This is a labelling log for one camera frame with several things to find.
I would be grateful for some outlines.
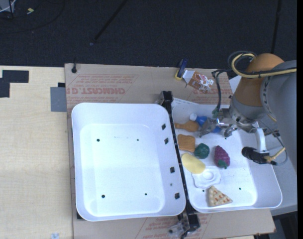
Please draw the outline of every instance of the cardboard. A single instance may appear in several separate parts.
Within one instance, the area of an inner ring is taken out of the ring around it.
[[[211,91],[203,93],[184,81],[175,79],[177,68],[65,64],[67,123],[70,154],[73,229],[75,239],[169,239],[168,227],[178,218],[154,217],[102,222],[88,222],[77,218],[75,204],[75,171],[71,111],[82,102],[155,103],[162,91],[172,91],[174,98],[198,104],[217,104],[218,94],[213,83]],[[214,69],[194,69],[213,79]],[[227,74],[219,76],[221,104],[229,105],[232,90]],[[275,225],[268,209],[198,214],[201,227],[190,239],[214,239],[273,233]]]

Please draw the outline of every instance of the empty white tray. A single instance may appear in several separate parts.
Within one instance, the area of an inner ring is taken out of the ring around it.
[[[176,105],[172,111],[174,122],[186,123],[192,113],[198,116],[212,118],[215,105],[181,104]],[[210,154],[200,159],[208,168],[216,167],[214,164],[214,149],[220,145],[230,156],[230,166],[227,169],[219,168],[221,179],[213,185],[229,196],[233,202],[216,207],[209,207],[207,189],[196,187],[193,176],[186,168],[184,174],[187,183],[191,205],[201,213],[224,212],[243,209],[275,208],[282,202],[282,192],[275,176],[272,165],[257,164],[241,153],[245,146],[256,148],[255,134],[247,133],[241,129],[234,131],[232,136],[225,138],[223,132],[210,133],[199,138],[199,132],[188,132],[175,129],[176,135],[192,135],[196,138],[196,146],[200,143],[210,148]]]
[[[169,114],[157,104],[72,110],[77,211],[102,221],[180,214],[186,205]]]

